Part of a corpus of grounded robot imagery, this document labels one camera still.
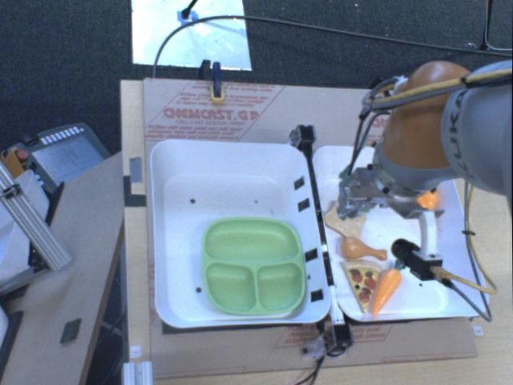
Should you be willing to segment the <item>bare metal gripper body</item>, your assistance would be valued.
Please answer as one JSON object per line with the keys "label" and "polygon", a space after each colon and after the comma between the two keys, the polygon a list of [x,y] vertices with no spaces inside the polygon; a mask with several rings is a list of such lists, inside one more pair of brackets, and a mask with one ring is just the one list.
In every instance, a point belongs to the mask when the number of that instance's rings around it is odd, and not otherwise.
{"label": "bare metal gripper body", "polygon": [[436,189],[420,193],[400,186],[381,168],[367,166],[345,174],[345,191],[362,202],[362,214],[375,207],[389,208],[404,219],[418,219],[423,213],[440,217]]}

